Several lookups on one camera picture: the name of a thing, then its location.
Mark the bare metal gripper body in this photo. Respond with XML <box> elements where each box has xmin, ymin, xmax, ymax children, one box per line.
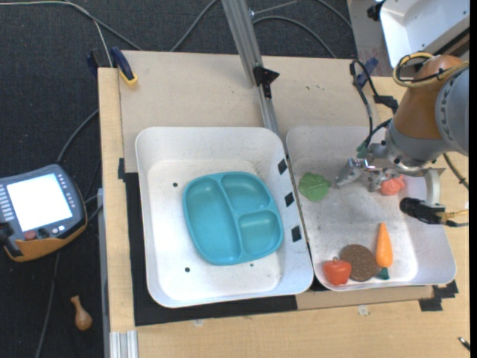
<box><xmin>357</xmin><ymin>142</ymin><xmax>426</xmax><ymax>180</ymax></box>

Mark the orange pink toy food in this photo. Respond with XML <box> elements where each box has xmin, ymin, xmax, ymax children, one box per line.
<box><xmin>379</xmin><ymin>175</ymin><xmax>406</xmax><ymax>197</ymax></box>

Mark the green lettuce leaf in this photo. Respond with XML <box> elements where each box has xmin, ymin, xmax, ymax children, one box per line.
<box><xmin>297</xmin><ymin>172</ymin><xmax>332</xmax><ymax>202</ymax></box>

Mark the white plastic tray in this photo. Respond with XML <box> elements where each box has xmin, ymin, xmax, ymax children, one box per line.
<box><xmin>285</xmin><ymin>125</ymin><xmax>458</xmax><ymax>292</ymax></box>
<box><xmin>134</xmin><ymin>126</ymin><xmax>315</xmax><ymax>309</ymax></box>

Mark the orange carrot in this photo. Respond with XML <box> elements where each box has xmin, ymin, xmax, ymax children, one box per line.
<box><xmin>374</xmin><ymin>222</ymin><xmax>394</xmax><ymax>280</ymax></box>

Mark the brown round biscuit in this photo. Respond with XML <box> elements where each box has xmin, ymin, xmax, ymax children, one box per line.
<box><xmin>339</xmin><ymin>244</ymin><xmax>382</xmax><ymax>283</ymax></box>

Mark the red bell pepper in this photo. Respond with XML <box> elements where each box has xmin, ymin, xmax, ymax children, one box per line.
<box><xmin>322</xmin><ymin>257</ymin><xmax>353</xmax><ymax>286</ymax></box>

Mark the blue divided plate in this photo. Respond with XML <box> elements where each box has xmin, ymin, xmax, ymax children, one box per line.
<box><xmin>182</xmin><ymin>171</ymin><xmax>285</xmax><ymax>267</ymax></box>

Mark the pale brown flat board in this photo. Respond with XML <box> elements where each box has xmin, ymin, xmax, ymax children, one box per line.
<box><xmin>118</xmin><ymin>49</ymin><xmax>435</xmax><ymax>311</ymax></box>

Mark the brown toy chicken drumstick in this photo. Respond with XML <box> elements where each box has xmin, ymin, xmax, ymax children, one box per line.
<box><xmin>69</xmin><ymin>295</ymin><xmax>94</xmax><ymax>332</ymax></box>

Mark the black cylinder on white bracket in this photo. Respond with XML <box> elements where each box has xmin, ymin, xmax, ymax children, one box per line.
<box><xmin>399</xmin><ymin>168</ymin><xmax>447</xmax><ymax>225</ymax></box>

